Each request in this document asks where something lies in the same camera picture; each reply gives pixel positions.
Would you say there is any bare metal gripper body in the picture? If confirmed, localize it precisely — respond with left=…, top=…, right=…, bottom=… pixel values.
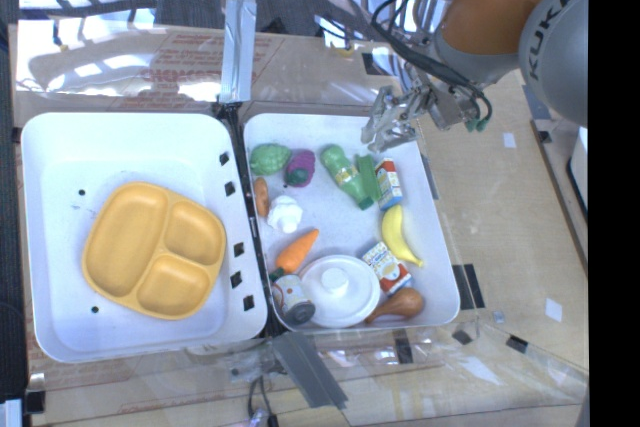
left=398, top=81, right=482, bottom=133

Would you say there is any red white and blue carton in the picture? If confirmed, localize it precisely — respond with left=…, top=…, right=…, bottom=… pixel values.
left=373, top=157, right=405, bottom=212

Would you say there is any green plastic bottle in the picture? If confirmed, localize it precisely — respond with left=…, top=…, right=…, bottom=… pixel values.
left=319, top=143, right=376, bottom=212

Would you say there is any yellow banana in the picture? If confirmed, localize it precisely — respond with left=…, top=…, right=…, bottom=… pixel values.
left=380, top=203, right=426, bottom=269

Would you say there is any purple and green toy vegetable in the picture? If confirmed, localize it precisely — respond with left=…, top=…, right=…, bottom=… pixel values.
left=283, top=149, right=318, bottom=189

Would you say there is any white plastic tray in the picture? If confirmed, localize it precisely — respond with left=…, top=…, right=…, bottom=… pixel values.
left=19, top=111, right=269, bottom=364
left=241, top=112, right=462, bottom=334

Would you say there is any green toy artichoke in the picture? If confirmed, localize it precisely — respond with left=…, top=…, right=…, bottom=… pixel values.
left=248, top=142, right=293, bottom=177

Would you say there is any white toy garlic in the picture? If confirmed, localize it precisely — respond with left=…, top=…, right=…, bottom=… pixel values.
left=265, top=194, right=305, bottom=235

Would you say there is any brown toy bread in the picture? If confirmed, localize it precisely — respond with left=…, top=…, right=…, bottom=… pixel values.
left=252, top=176, right=272, bottom=218

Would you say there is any orange carrot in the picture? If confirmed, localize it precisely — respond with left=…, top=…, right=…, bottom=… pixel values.
left=268, top=228, right=321, bottom=282

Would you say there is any white bowl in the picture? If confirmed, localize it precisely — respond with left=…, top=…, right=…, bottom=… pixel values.
left=299, top=254, right=383, bottom=330

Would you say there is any small white can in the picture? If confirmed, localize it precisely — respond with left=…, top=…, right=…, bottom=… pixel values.
left=272, top=273, right=318, bottom=328

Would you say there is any yellow divided plate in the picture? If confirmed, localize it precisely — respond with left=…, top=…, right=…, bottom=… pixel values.
left=80, top=180, right=228, bottom=322

